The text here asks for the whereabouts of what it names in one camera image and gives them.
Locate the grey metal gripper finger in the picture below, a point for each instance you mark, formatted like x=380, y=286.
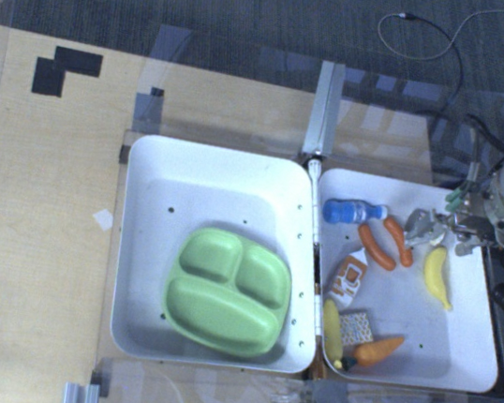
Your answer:
x=420, y=218
x=424, y=238

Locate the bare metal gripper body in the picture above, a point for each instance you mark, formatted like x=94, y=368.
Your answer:
x=468, y=225

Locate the orange red sausage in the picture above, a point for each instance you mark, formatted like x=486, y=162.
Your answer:
x=398, y=240
x=375, y=248

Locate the yellow banana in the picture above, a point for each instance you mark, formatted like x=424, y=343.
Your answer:
x=436, y=277

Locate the blue plastic bottle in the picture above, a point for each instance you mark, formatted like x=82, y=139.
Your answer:
x=347, y=212

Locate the white plastic tray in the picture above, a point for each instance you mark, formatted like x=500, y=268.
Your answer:
x=218, y=176
x=405, y=310

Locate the orange and white carton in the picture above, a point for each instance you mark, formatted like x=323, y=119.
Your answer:
x=349, y=277

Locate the white patterned packet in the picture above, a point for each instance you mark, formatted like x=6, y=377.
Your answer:
x=356, y=328

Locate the orange carrot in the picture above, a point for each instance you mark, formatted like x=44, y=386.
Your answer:
x=375, y=350

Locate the yellow corn cob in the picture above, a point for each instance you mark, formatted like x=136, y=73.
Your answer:
x=333, y=332

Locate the green divided plate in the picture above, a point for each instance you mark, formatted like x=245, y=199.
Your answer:
x=223, y=295

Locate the pale wood board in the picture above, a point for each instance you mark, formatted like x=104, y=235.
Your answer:
x=40, y=219

